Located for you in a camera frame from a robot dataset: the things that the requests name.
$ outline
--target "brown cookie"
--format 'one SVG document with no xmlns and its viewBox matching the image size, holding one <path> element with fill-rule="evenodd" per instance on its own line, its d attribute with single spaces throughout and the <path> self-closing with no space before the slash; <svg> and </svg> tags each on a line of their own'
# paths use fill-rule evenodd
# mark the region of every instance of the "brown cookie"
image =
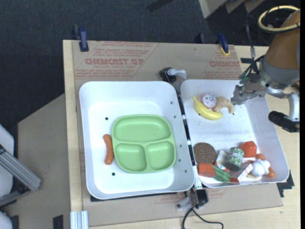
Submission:
<svg viewBox="0 0 305 229">
<path fill-rule="evenodd" d="M 193 150 L 195 161 L 198 164 L 214 164 L 217 152 L 212 145 L 208 143 L 197 143 Z"/>
</svg>

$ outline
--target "tomato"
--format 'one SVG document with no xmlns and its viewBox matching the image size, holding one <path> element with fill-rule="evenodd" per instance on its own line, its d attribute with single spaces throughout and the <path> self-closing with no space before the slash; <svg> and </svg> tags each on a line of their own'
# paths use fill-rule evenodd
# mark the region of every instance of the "tomato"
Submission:
<svg viewBox="0 0 305 229">
<path fill-rule="evenodd" d="M 244 151 L 245 158 L 255 157 L 257 147 L 253 141 L 243 143 L 240 148 Z"/>
</svg>

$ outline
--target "banana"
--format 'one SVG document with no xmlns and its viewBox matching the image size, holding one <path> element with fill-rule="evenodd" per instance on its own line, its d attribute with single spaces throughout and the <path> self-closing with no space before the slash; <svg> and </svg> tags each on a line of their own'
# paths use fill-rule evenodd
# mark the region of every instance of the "banana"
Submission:
<svg viewBox="0 0 305 229">
<path fill-rule="evenodd" d="M 196 109 L 196 111 L 200 115 L 202 115 L 204 118 L 209 119 L 209 120 L 219 120 L 223 116 L 222 113 L 214 112 L 214 111 L 208 109 L 207 107 L 205 107 L 204 104 L 201 103 L 197 99 L 196 96 L 193 99 L 195 100 L 195 109 Z"/>
</svg>

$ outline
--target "tabletop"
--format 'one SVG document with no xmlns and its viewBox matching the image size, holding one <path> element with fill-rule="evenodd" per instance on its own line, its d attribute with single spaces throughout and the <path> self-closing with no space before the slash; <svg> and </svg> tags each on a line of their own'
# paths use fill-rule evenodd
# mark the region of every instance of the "tabletop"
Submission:
<svg viewBox="0 0 305 229">
<path fill-rule="evenodd" d="M 170 48 L 173 44 L 164 43 L 163 50 Z M 181 48 L 187 49 L 190 44 L 180 44 Z M 235 46 L 235 51 L 239 59 L 239 64 L 244 70 L 248 64 L 242 63 L 241 58 L 249 58 L 249 46 Z M 267 47 L 256 47 L 256 55 L 265 54 Z M 73 67 L 73 46 L 71 40 L 63 41 L 64 56 L 64 77 L 65 77 L 65 98 L 66 98 L 66 114 L 67 114 L 67 135 L 68 135 L 68 153 L 69 153 L 69 179 L 70 179 L 70 199 L 71 211 L 80 212 L 83 210 L 82 186 L 81 186 L 81 165 L 79 153 L 79 137 L 75 92 L 75 72 Z M 291 92 L 297 92 L 295 88 L 288 89 Z M 275 97 L 266 96 L 270 110 L 283 113 L 289 112 L 289 103 L 287 100 L 277 99 Z M 244 211 L 234 211 L 227 213 L 217 213 L 204 215 L 203 218 L 208 221 L 220 221 L 224 224 L 224 228 L 300 228 L 300 136 L 299 133 L 289 133 L 282 128 L 276 126 L 281 145 L 283 147 L 285 157 L 291 171 L 294 186 L 291 190 L 284 192 L 282 198 L 283 206 L 275 208 L 263 208 Z M 182 218 L 158 219 L 140 222 L 124 223 L 124 228 L 161 228 L 176 229 L 181 228 Z M 220 225 L 207 224 L 201 221 L 194 214 L 190 214 L 187 218 L 186 227 L 188 228 L 220 228 Z M 94 226 L 95 229 L 116 229 L 122 228 L 122 224 Z"/>
</svg>

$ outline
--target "carrot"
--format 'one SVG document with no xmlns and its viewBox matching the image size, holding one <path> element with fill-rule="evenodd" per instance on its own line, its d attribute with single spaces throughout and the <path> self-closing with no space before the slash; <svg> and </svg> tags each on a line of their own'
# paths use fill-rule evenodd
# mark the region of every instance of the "carrot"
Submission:
<svg viewBox="0 0 305 229">
<path fill-rule="evenodd" d="M 110 165 L 114 159 L 113 146 L 112 146 L 112 138 L 109 134 L 105 134 L 103 136 L 104 142 L 106 144 L 107 154 L 105 158 L 105 164 Z"/>
<path fill-rule="evenodd" d="M 212 164 L 199 164 L 197 169 L 198 174 L 203 177 L 215 177 L 217 175 Z"/>
<path fill-rule="evenodd" d="M 255 156 L 255 158 L 265 160 L 265 156 L 263 154 L 257 154 Z M 270 177 L 270 178 L 274 178 L 275 177 L 275 171 L 271 167 L 269 167 L 268 170 L 269 170 L 269 173 L 267 174 L 267 176 Z"/>
</svg>

